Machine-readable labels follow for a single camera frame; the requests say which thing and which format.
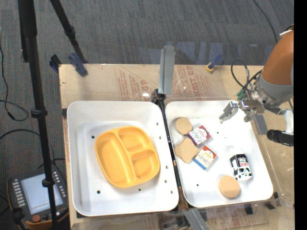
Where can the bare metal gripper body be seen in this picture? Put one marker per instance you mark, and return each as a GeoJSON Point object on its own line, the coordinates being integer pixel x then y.
{"type": "Point", "coordinates": [260, 101]}

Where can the yellow divided plate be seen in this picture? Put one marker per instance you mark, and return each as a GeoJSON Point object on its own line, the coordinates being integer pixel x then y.
{"type": "Point", "coordinates": [115, 157]}

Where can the white plastic tray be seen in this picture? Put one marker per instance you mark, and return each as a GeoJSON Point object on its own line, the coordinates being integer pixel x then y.
{"type": "Point", "coordinates": [84, 171]}
{"type": "Point", "coordinates": [230, 138]}

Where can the blue and orange carton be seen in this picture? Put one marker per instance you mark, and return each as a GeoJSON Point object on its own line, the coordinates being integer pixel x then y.
{"type": "Point", "coordinates": [205, 157]}

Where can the black tripod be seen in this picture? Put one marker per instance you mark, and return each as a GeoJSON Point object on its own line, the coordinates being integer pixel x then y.
{"type": "Point", "coordinates": [36, 80]}

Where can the brown cardboard board red print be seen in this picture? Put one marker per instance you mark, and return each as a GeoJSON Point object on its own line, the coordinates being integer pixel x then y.
{"type": "Point", "coordinates": [108, 83]}

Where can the purple and white carton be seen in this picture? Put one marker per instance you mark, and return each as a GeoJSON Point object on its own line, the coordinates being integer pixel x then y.
{"type": "Point", "coordinates": [199, 135]}

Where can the tan round biscuit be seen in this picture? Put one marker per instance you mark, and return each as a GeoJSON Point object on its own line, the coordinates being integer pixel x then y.
{"type": "Point", "coordinates": [229, 187]}
{"type": "Point", "coordinates": [183, 126]}

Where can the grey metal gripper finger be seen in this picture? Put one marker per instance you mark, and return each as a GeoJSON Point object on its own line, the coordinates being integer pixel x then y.
{"type": "Point", "coordinates": [229, 111]}
{"type": "Point", "coordinates": [249, 116]}

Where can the black and white cow carton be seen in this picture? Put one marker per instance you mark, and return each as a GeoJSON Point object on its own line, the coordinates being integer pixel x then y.
{"type": "Point", "coordinates": [241, 168]}

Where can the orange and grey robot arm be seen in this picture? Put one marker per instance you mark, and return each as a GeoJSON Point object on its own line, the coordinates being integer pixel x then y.
{"type": "Point", "coordinates": [279, 61]}

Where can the black cylinder on white bracket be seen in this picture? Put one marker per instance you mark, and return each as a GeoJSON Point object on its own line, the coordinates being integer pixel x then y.
{"type": "Point", "coordinates": [279, 136]}

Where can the tan bread slice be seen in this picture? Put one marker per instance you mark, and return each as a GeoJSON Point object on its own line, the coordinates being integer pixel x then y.
{"type": "Point", "coordinates": [185, 150]}

